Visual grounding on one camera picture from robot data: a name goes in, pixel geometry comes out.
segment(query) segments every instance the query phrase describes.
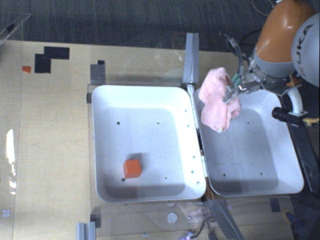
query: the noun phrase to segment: wooden surface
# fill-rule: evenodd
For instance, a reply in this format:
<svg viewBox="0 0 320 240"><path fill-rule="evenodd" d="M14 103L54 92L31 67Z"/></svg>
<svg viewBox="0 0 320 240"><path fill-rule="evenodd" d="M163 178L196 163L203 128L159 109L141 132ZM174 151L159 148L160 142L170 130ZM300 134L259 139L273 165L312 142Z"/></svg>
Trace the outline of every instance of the wooden surface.
<svg viewBox="0 0 320 240"><path fill-rule="evenodd" d="M76 44L23 44L20 143L14 217L14 240L75 240L76 225L91 214L91 180L87 85L90 64L105 60L109 80L145 76L147 80L182 76L183 51ZM44 46L70 47L70 59L53 59L51 74L35 74L35 54ZM233 74L238 60L232 54L200 52L200 79L211 68L224 66ZM281 210L292 209L282 199ZM264 202L230 203L230 212L245 239L293 239L281 212ZM224 239L213 223L218 239ZM175 240L182 231L99 237L100 240ZM208 239L204 228L199 240Z"/></svg>

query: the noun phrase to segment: pink towel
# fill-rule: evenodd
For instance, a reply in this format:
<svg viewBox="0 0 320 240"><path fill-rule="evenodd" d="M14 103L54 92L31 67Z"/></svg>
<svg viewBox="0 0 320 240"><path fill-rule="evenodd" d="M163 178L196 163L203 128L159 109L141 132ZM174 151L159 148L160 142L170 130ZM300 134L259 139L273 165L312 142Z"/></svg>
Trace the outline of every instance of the pink towel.
<svg viewBox="0 0 320 240"><path fill-rule="evenodd" d="M199 91L199 99L205 104L201 121L219 133L228 129L230 120L240 114L241 105L238 96L228 104L223 101L227 85L231 84L226 69L219 67L209 71Z"/></svg>

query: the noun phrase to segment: transparent plastic panel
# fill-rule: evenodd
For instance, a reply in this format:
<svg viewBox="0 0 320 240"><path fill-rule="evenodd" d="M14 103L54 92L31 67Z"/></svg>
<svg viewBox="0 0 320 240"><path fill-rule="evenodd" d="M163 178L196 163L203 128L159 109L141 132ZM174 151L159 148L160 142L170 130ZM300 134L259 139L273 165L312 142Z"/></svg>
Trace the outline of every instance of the transparent plastic panel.
<svg viewBox="0 0 320 240"><path fill-rule="evenodd" d="M13 237L22 97L23 24L29 14L1 13L0 236Z"/></svg>

